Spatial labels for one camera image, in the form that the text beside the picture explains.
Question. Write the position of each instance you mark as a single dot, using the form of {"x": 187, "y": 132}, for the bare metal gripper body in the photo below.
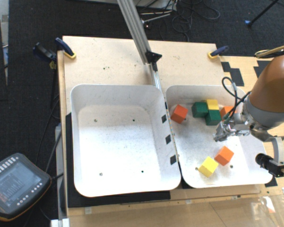
{"x": 241, "y": 125}

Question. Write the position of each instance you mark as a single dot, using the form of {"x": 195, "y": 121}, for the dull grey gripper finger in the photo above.
{"x": 227, "y": 127}
{"x": 219, "y": 134}

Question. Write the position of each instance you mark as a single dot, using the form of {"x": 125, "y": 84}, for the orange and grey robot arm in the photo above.
{"x": 270, "y": 84}

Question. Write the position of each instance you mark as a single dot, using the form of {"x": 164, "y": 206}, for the orange cube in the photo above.
{"x": 225, "y": 110}
{"x": 224, "y": 155}
{"x": 178, "y": 113}

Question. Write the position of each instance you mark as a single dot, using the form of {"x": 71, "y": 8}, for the green cube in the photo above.
{"x": 213, "y": 117}
{"x": 199, "y": 109}

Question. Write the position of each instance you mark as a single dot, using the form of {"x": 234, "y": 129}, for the white plastic tray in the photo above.
{"x": 118, "y": 145}
{"x": 198, "y": 143}

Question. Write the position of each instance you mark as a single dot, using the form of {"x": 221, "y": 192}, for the yellow cube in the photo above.
{"x": 212, "y": 104}
{"x": 208, "y": 167}

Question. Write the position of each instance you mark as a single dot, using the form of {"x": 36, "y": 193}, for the pale wood board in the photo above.
{"x": 113, "y": 65}

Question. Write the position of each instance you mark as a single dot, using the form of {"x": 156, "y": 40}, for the black cylinder on white bracket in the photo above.
{"x": 271, "y": 165}

